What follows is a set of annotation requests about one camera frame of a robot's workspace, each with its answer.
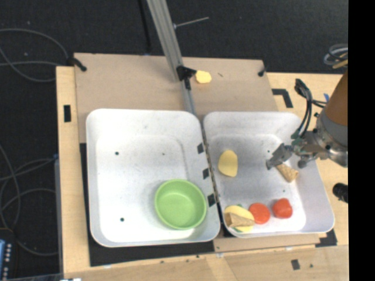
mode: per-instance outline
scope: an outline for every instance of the black knob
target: black knob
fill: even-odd
[[[298,163],[297,163],[298,167],[300,169],[303,169],[304,167],[307,167],[307,162],[304,161],[304,160],[300,160]]]
[[[347,197],[347,190],[348,190],[347,185],[343,183],[337,183],[335,186],[333,186],[333,194],[339,198],[340,201],[348,202],[348,197]]]

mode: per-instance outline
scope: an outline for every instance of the green bowl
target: green bowl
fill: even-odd
[[[164,182],[156,191],[155,209],[167,226],[187,230],[203,222],[207,203],[198,186],[187,180],[173,179]]]

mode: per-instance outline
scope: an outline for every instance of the wooden platform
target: wooden platform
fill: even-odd
[[[63,270],[66,277],[84,280],[204,279],[204,280],[346,280],[349,270],[347,204],[332,194],[337,182],[347,184],[347,169],[330,161],[318,162],[335,213],[338,245],[316,248],[325,234],[269,239],[215,239],[216,253],[118,263],[91,267],[88,253],[79,143],[85,141],[84,121],[96,108],[183,109],[180,86],[172,79],[164,57],[77,53],[88,67],[57,68],[57,109],[62,201]],[[293,87],[301,78],[314,98],[331,94],[339,75],[269,73],[259,77],[259,60],[184,59],[186,66],[210,72],[210,84],[192,80],[197,115],[211,111],[291,111],[303,117],[305,100]],[[293,108],[287,108],[272,88],[286,89]],[[65,122],[64,106],[71,120]]]

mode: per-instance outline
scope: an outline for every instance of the white plastic tub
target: white plastic tub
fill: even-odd
[[[299,169],[295,155],[286,164],[299,171],[287,182],[276,168],[268,170],[265,161],[280,145],[291,143],[290,136],[301,120],[289,112],[213,112],[204,118],[207,150],[214,171],[222,212],[230,205],[248,208],[261,202],[271,209],[279,198],[288,198],[294,213],[289,219],[275,218],[255,224],[249,233],[228,230],[236,237],[328,232],[334,215],[314,161]],[[217,168],[220,155],[233,150],[238,156],[236,177],[221,174]]]
[[[90,229],[103,246],[204,242],[220,231],[198,119],[185,111],[97,109],[86,120]],[[207,215],[190,230],[164,225],[157,188],[186,179],[207,197]]]

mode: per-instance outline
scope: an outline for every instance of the black cable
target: black cable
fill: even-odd
[[[26,195],[26,194],[30,194],[30,193],[34,193],[36,191],[47,191],[47,192],[50,192],[50,193],[53,193],[53,194],[56,194],[56,192],[54,190],[50,190],[50,189],[44,189],[44,188],[39,188],[39,189],[31,189],[31,190],[26,190],[26,191],[23,191],[22,193],[20,193],[19,195],[17,195],[16,197],[13,197],[12,199],[10,199],[3,207],[2,207],[2,210],[5,210],[7,209],[15,200],[21,198],[22,196]],[[58,252],[36,252],[34,250],[31,250],[30,248],[28,248],[27,246],[25,246],[20,240],[16,239],[16,242],[17,244],[24,250],[26,250],[27,252],[31,253],[31,254],[34,254],[36,256],[42,256],[42,257],[50,257],[50,256],[55,256],[58,254]]]
[[[30,173],[30,172],[32,172],[32,171],[34,171],[34,170],[37,170],[37,169],[39,169],[40,167],[43,167],[43,166],[45,166],[45,165],[48,165],[49,163],[54,162],[55,160],[56,160],[55,158],[44,158],[44,159],[33,160],[33,161],[31,161],[31,162],[27,162],[27,163],[25,163],[24,165],[22,165],[22,166],[20,166],[19,168],[17,168],[17,169],[14,171],[14,173],[15,173],[16,176],[21,176],[21,175],[23,175],[23,174]],[[38,163],[38,162],[43,162],[43,163],[42,163],[41,165],[35,166],[35,167],[31,168],[31,169],[21,171],[21,169],[23,169],[24,167],[26,167],[26,166],[30,166],[30,165],[32,165],[32,164],[34,164],[34,163]],[[8,179],[10,179],[10,178],[12,178],[12,175],[5,176],[5,177],[0,177],[0,181],[5,181],[5,180],[8,180]]]
[[[298,132],[301,131],[302,127],[305,125],[305,129],[302,131],[300,134],[300,138],[303,138],[306,134],[307,129],[309,128],[310,121],[311,121],[311,115],[312,115],[312,104],[313,104],[313,99],[312,99],[312,94],[310,92],[310,89],[306,86],[306,84],[301,80],[301,79],[296,79],[295,80],[295,91],[304,97],[306,99],[306,111],[305,111],[305,116],[304,119],[302,120],[302,123],[300,124],[299,128],[297,129]]]
[[[316,106],[320,106],[322,104],[327,104],[326,101],[318,101],[318,100],[312,100],[312,103]]]
[[[304,129],[304,131],[301,133],[301,138],[303,138],[303,137],[305,136],[306,131],[307,131],[307,129],[309,128],[309,125],[310,125],[311,113],[312,113],[312,107],[311,107],[312,103],[311,103],[311,100],[308,101],[308,104],[309,104],[309,106],[308,106],[308,109],[309,109],[309,115],[308,115],[308,119],[307,119],[307,122],[306,122],[305,129]]]
[[[323,62],[329,66],[334,66],[349,57],[349,48],[347,44],[334,44],[328,49],[328,53],[323,57]]]
[[[17,197],[18,197],[19,196],[19,186],[18,186],[17,177],[16,177],[16,175],[14,173],[13,167],[12,167],[12,165],[11,165],[9,159],[8,159],[8,156],[6,155],[6,153],[5,153],[5,151],[4,151],[4,149],[3,149],[3,147],[2,147],[1,144],[0,144],[0,151],[1,151],[3,157],[4,157],[5,161],[6,161],[6,164],[8,165],[9,170],[11,171],[11,176],[12,176],[11,180],[13,180],[13,182],[14,182],[14,185],[15,185],[15,188],[16,188],[16,192],[17,192]],[[14,219],[12,227],[10,228],[9,225],[5,221],[5,218],[4,218],[3,213],[2,213],[1,204],[0,204],[0,219],[1,219],[2,223],[4,224],[4,227],[13,230],[14,227],[15,227],[15,225],[16,225],[16,223],[17,223],[17,221],[18,221],[20,212],[21,212],[21,200],[18,199],[16,217]]]
[[[321,107],[321,108],[324,108],[324,107],[325,107],[325,105],[322,105],[322,104],[318,103],[318,102],[315,101],[315,100],[313,100],[312,103],[313,103],[313,105],[318,106],[318,107]]]
[[[69,58],[69,55],[68,55],[66,49],[63,47],[62,44],[60,44],[57,40],[55,40],[54,38],[52,38],[52,37],[50,37],[50,36],[48,36],[48,35],[46,35],[42,32],[37,32],[37,31],[34,31],[34,30],[29,30],[29,29],[21,29],[21,28],[0,29],[0,33],[3,33],[3,32],[25,32],[25,33],[30,33],[30,34],[33,34],[33,35],[38,35],[38,36],[44,37],[45,39],[48,39],[48,40],[52,41],[53,43],[55,43],[61,49],[61,51],[63,52],[66,60]],[[10,66],[13,69],[13,71],[15,71],[17,74],[19,74],[23,78],[26,78],[27,80],[33,81],[33,82],[36,82],[36,83],[49,83],[49,82],[54,81],[55,78],[49,78],[49,79],[34,78],[34,77],[28,76],[28,75],[24,74],[23,72],[21,72],[20,70],[18,70],[15,67],[15,65],[16,64],[47,64],[47,65],[65,66],[64,63],[54,64],[54,63],[49,62],[49,61],[19,61],[19,62],[14,63],[14,62],[11,62],[8,59],[8,57],[6,56],[5,52],[1,49],[1,47],[0,47],[0,54],[2,55],[4,60],[6,61],[6,64],[0,64],[0,65]]]
[[[141,13],[143,30],[144,30],[145,37],[146,37],[146,42],[147,42],[147,48],[146,48],[147,49],[147,53],[150,53],[151,52],[151,38],[150,38],[150,33],[149,33],[149,30],[148,30],[148,26],[147,26],[147,20],[146,20],[146,16],[145,16],[145,10],[144,10],[143,4],[142,4],[142,0],[137,0],[137,2],[138,2],[139,12]]]
[[[0,151],[1,151],[3,157],[4,157],[5,161],[6,161],[6,164],[9,167],[9,170],[11,171],[11,175],[10,176],[2,177],[1,178],[1,181],[5,181],[5,182],[3,183],[2,187],[1,187],[1,190],[0,190],[0,219],[1,219],[1,221],[2,221],[2,223],[3,223],[3,225],[4,225],[5,228],[13,230],[15,228],[15,225],[18,222],[18,219],[19,219],[19,216],[20,216],[20,213],[21,213],[21,197],[22,196],[24,196],[25,194],[32,193],[34,191],[49,191],[49,192],[55,193],[53,190],[49,190],[49,189],[31,189],[31,190],[27,190],[27,191],[24,191],[23,193],[21,193],[19,191],[19,185],[18,185],[18,181],[17,181],[17,178],[16,178],[16,172],[21,171],[23,168],[25,168],[27,166],[30,166],[31,164],[34,164],[34,163],[37,163],[37,162],[43,162],[41,165],[38,165],[38,166],[33,167],[31,169],[28,169],[28,170],[21,171],[18,174],[24,174],[26,172],[31,172],[31,171],[36,170],[36,169],[38,169],[38,168],[40,168],[40,167],[42,167],[44,165],[47,165],[48,163],[52,162],[52,160],[55,160],[55,158],[53,158],[53,159],[38,159],[38,160],[33,160],[31,162],[25,163],[24,165],[22,165],[21,167],[19,167],[16,171],[14,171],[14,169],[13,169],[13,167],[12,167],[10,161],[9,161],[9,158],[6,155],[4,149],[3,149],[3,147],[1,145],[0,145]],[[13,180],[14,181],[14,184],[15,184],[15,187],[16,187],[16,196],[14,198],[12,198],[11,200],[9,200],[4,206],[2,206],[2,196],[3,196],[3,193],[4,193],[4,189],[5,189],[6,185],[8,184],[9,180]],[[8,223],[6,222],[6,219],[4,217],[3,211],[7,207],[9,207],[10,204],[12,204],[14,201],[18,202],[18,207],[17,207],[16,217],[15,217],[15,219],[13,221],[13,226],[12,226],[12,228],[10,228],[9,225],[8,225]],[[17,237],[16,237],[16,241],[17,241],[17,244],[22,249],[24,249],[26,252],[29,252],[29,253],[34,254],[36,256],[50,257],[50,256],[58,255],[58,252],[44,253],[44,252],[33,251],[33,250],[29,249],[27,246],[25,246],[20,240],[18,240]]]

